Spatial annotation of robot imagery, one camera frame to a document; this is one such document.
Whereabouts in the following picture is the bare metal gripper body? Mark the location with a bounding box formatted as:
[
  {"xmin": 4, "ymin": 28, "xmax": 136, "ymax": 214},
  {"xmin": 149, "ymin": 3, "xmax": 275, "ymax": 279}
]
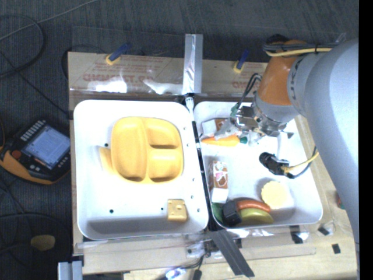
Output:
[{"xmin": 232, "ymin": 104, "xmax": 288, "ymax": 137}]

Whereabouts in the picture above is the orange carrot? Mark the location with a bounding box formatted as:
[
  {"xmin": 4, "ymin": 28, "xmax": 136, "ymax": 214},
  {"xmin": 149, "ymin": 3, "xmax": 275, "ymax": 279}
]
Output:
[{"xmin": 201, "ymin": 134, "xmax": 249, "ymax": 148}]

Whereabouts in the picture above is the small white and brown carton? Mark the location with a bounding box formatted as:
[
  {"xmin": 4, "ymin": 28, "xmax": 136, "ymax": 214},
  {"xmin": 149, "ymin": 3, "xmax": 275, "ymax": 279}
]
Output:
[{"xmin": 200, "ymin": 117, "xmax": 231, "ymax": 135}]

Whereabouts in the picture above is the white plastic tray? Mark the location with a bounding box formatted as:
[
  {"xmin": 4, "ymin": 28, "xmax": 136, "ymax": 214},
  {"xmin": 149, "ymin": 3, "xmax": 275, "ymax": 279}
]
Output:
[
  {"xmin": 192, "ymin": 100, "xmax": 324, "ymax": 230},
  {"xmin": 72, "ymin": 99, "xmax": 210, "ymax": 241}
]

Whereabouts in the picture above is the thin black and white rod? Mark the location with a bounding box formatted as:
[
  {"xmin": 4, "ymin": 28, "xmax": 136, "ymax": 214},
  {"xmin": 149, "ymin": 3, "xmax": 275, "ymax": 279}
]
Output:
[{"xmin": 185, "ymin": 95, "xmax": 217, "ymax": 232}]

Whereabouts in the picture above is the tall white and brown carton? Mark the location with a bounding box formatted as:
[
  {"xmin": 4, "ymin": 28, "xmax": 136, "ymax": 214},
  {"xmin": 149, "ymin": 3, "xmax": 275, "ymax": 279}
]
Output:
[{"xmin": 207, "ymin": 160, "xmax": 230, "ymax": 204}]

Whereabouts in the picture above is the round yellow biscuit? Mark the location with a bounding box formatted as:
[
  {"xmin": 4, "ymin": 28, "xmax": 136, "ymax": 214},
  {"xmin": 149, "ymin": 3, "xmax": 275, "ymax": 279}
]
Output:
[{"xmin": 260, "ymin": 179, "xmax": 290, "ymax": 211}]

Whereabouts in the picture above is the red sausage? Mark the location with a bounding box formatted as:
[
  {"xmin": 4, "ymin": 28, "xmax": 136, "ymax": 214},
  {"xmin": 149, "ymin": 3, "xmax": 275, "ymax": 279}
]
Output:
[{"xmin": 235, "ymin": 198, "xmax": 272, "ymax": 214}]

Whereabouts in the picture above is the green toy vegetable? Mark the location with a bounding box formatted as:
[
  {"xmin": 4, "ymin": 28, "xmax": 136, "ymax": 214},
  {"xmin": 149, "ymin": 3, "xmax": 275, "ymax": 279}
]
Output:
[{"xmin": 211, "ymin": 202, "xmax": 226, "ymax": 225}]

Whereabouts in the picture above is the yellow cheese block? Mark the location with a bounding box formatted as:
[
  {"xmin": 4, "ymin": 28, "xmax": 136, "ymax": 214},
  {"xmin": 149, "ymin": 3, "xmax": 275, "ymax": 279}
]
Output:
[{"xmin": 166, "ymin": 198, "xmax": 188, "ymax": 223}]

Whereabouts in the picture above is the yellow divided plate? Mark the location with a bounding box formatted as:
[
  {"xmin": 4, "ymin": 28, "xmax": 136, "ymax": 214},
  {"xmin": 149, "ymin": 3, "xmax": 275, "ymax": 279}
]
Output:
[{"xmin": 110, "ymin": 116, "xmax": 185, "ymax": 184}]

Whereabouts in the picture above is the brown cardboard board red print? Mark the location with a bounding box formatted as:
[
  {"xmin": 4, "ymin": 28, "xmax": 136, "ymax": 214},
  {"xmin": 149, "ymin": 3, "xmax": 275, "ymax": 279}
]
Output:
[{"xmin": 67, "ymin": 51, "xmax": 358, "ymax": 275}]

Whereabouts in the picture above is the yellow oval toy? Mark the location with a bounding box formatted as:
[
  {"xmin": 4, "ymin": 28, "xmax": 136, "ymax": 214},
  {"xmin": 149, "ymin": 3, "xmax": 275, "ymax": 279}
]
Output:
[{"xmin": 30, "ymin": 234, "xmax": 57, "ymax": 251}]

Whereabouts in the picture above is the black cylinder on white bracket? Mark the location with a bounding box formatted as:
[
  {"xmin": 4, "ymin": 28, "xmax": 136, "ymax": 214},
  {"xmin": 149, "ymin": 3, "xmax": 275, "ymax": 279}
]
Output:
[{"xmin": 258, "ymin": 129, "xmax": 294, "ymax": 177}]

